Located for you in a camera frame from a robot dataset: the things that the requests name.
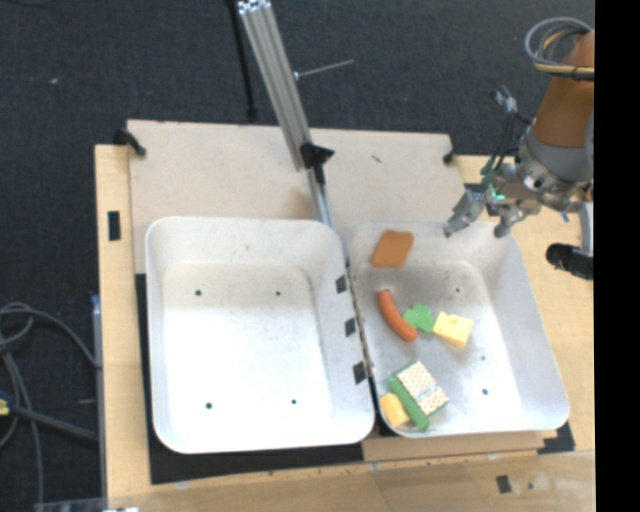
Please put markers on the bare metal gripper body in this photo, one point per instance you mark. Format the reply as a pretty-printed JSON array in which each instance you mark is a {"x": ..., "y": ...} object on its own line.
[{"x": 542, "y": 192}]

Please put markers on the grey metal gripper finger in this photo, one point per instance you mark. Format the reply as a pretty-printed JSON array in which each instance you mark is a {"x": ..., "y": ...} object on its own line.
[
  {"x": 506, "y": 224},
  {"x": 462, "y": 215}
]

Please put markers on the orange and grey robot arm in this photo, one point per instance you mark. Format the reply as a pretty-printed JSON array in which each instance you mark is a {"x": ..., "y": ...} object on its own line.
[{"x": 565, "y": 110}]

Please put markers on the brown bread slice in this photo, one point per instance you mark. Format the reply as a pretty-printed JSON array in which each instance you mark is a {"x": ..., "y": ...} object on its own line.
[{"x": 392, "y": 248}]

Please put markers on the white plastic tray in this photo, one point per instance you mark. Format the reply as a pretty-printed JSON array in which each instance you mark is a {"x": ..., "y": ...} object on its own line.
[
  {"x": 500, "y": 320},
  {"x": 245, "y": 345}
]

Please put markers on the green broccoli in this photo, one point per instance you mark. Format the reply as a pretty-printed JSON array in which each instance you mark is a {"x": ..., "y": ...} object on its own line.
[{"x": 417, "y": 317}]

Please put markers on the yellow cheese wedge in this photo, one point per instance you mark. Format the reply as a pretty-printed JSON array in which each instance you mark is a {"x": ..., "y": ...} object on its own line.
[{"x": 452, "y": 330}]

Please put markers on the orange sausage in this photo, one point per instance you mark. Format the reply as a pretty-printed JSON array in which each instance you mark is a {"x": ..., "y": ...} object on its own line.
[{"x": 395, "y": 317}]

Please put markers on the green and white carton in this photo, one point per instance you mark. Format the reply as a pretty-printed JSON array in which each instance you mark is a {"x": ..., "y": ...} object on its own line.
[{"x": 422, "y": 387}]

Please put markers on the yellow block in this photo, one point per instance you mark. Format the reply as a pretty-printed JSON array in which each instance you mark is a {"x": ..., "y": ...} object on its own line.
[{"x": 394, "y": 411}]

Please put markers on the pale flat board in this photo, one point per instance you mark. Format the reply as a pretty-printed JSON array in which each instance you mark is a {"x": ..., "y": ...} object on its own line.
[{"x": 225, "y": 175}]

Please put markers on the black cylinder on white bracket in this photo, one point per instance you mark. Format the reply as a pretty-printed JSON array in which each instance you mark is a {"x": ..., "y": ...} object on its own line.
[{"x": 570, "y": 260}]

